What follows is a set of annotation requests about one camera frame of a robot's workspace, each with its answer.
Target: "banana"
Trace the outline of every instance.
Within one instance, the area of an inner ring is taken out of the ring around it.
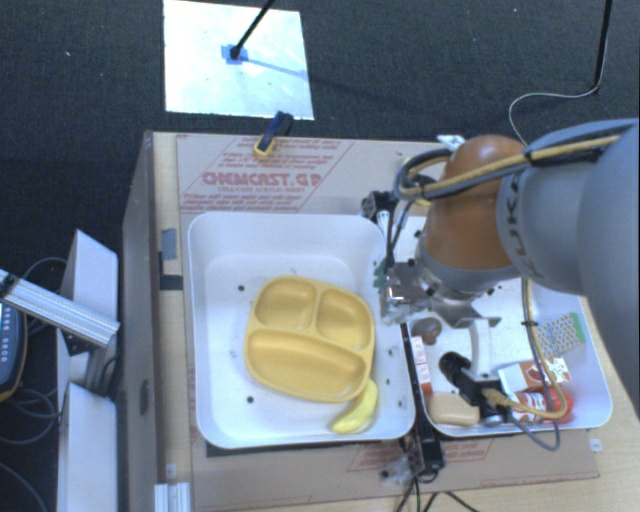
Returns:
[[[353,405],[331,425],[337,434],[350,434],[362,427],[373,416],[378,402],[378,386],[371,379]]]

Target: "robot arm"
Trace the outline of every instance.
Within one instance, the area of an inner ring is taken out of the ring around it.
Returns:
[[[469,326],[472,301],[518,275],[583,295],[638,413],[638,120],[577,126],[528,148],[472,139],[438,182],[416,171],[424,160],[394,184],[399,199],[431,207],[415,261],[388,269],[383,315],[428,307]]]

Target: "black pole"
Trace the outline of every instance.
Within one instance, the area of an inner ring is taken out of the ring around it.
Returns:
[[[602,71],[604,68],[604,54],[607,49],[607,37],[609,35],[609,20],[611,18],[612,6],[613,0],[606,0],[604,5],[604,16],[602,18],[602,29],[600,30],[600,47],[598,48],[596,75],[593,79],[593,88],[595,89],[598,89],[600,87],[600,80],[602,79]]]
[[[249,36],[251,35],[251,33],[255,30],[255,28],[258,26],[258,23],[260,23],[260,20],[264,18],[264,15],[267,14],[267,11],[271,8],[271,6],[275,1],[276,0],[267,0],[267,3],[264,4],[264,7],[261,9],[260,13],[256,16],[256,19],[253,20],[253,23],[251,24],[249,29],[244,33],[244,35],[242,36],[242,39],[240,39],[237,45],[235,45],[233,48],[231,48],[231,50],[229,50],[229,56],[233,60],[238,60],[238,57],[240,56],[240,50],[242,50],[244,43],[247,42],[247,39],[249,39]]]

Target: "dark floor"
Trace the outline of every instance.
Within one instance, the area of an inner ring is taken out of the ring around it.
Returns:
[[[260,6],[261,1],[217,2]],[[512,135],[510,102],[593,84],[604,1],[282,0],[299,10],[315,121],[292,135],[433,140]],[[525,138],[638,116],[640,4],[613,6],[604,80],[576,101],[530,99]],[[261,119],[164,110],[162,0],[0,2],[0,268],[20,274],[66,256],[76,228],[119,251],[145,129],[257,134]],[[54,386],[52,338],[33,340],[25,383]],[[33,428],[0,406],[0,435]],[[57,435],[0,444],[0,462],[55,509]],[[0,511],[36,510],[0,471]]]

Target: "yellow plate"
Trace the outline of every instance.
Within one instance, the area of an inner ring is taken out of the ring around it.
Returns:
[[[346,402],[367,384],[374,345],[364,300],[328,283],[282,276],[253,301],[244,359],[266,386],[307,400]]]

